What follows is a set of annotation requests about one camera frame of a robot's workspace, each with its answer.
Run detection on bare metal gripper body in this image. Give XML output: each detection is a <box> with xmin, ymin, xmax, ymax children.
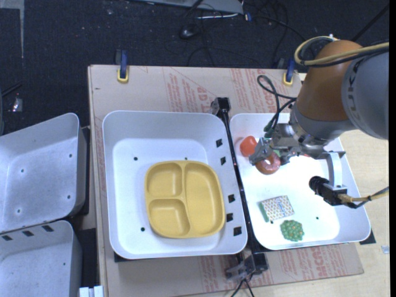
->
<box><xmin>268</xmin><ymin>123</ymin><xmax>329</xmax><ymax>160</ymax></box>

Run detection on orange-red rounded toy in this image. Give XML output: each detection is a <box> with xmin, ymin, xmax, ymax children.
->
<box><xmin>239</xmin><ymin>136</ymin><xmax>259</xmax><ymax>158</ymax></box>

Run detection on brown doughnut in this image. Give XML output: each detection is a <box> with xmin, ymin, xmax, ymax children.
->
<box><xmin>255</xmin><ymin>152</ymin><xmax>282</xmax><ymax>176</ymax></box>

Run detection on thin black rod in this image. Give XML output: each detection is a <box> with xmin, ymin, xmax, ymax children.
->
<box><xmin>221</xmin><ymin>111</ymin><xmax>258</xmax><ymax>254</ymax></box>

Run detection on white patterned packet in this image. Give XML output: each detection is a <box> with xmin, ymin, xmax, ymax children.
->
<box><xmin>258</xmin><ymin>194</ymin><xmax>296</xmax><ymax>223</ymax></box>

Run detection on green grapes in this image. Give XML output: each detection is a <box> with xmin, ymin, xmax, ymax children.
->
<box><xmin>280</xmin><ymin>219</ymin><xmax>305</xmax><ymax>243</ymax></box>

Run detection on white plastic tray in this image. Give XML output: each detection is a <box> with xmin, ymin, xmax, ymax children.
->
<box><xmin>229</xmin><ymin>112</ymin><xmax>372</xmax><ymax>252</ymax></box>
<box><xmin>101</xmin><ymin>110</ymin><xmax>249</xmax><ymax>260</ymax></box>

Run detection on yellow divided plate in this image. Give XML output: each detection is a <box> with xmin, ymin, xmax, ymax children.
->
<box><xmin>144</xmin><ymin>160</ymin><xmax>226</xmax><ymax>240</ymax></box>

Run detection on brown cardboard board red print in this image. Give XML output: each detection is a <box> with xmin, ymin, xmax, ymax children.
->
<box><xmin>87</xmin><ymin>65</ymin><xmax>365</xmax><ymax>297</ymax></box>

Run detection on black cylinder on white bracket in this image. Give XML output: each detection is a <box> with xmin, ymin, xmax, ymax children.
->
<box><xmin>308</xmin><ymin>150</ymin><xmax>349</xmax><ymax>207</ymax></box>

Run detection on black block with thin wires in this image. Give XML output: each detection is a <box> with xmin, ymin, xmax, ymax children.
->
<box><xmin>210</xmin><ymin>97</ymin><xmax>232</xmax><ymax>116</ymax></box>
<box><xmin>225</xmin><ymin>251</ymin><xmax>269</xmax><ymax>282</ymax></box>

